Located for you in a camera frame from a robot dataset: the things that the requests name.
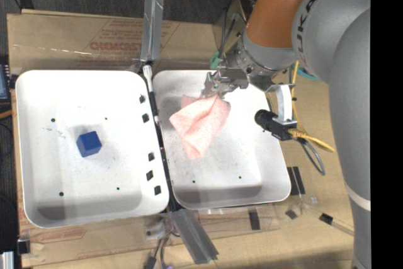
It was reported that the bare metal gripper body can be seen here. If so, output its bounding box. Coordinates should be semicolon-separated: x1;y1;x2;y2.
216;47;278;93

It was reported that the pink cloth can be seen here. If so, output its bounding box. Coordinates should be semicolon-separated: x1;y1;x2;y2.
168;94;232;161

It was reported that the white plastic tray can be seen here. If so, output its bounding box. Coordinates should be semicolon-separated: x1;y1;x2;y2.
14;69;171;229
151;69;292;210

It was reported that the blue cube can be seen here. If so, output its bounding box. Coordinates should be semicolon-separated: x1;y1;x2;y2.
75;130;103;158

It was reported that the brown cardboard board red print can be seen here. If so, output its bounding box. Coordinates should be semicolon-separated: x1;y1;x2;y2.
6;8;356;269

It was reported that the black cylinder on white bracket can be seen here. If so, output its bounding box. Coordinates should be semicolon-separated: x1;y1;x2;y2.
254;83;298;142

